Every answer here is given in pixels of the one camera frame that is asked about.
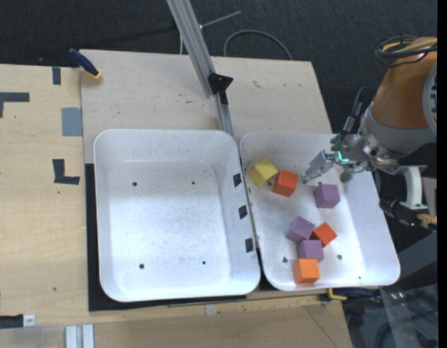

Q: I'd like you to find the red-orange cube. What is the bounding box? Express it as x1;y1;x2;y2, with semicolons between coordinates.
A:
272;169;299;198
310;221;338;248

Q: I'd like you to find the black cylinder on white bracket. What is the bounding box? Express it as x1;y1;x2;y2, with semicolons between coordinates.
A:
378;164;430;230

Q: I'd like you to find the purple cube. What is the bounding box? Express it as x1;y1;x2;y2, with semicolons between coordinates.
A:
313;183;341;210
296;239;325;263
285;215;316;244

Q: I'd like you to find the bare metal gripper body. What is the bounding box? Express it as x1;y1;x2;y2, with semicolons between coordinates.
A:
333;130;401;174

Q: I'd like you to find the white plastic tray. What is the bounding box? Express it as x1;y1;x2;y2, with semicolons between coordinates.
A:
239;131;402;292
93;128;262;303

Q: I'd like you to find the orange cube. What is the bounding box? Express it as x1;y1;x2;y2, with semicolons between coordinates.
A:
292;258;322;286

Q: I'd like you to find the yellow cube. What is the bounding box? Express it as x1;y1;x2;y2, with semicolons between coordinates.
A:
248;158;279;189

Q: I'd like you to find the pale wood board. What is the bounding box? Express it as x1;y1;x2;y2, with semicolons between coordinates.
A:
79;48;344;310

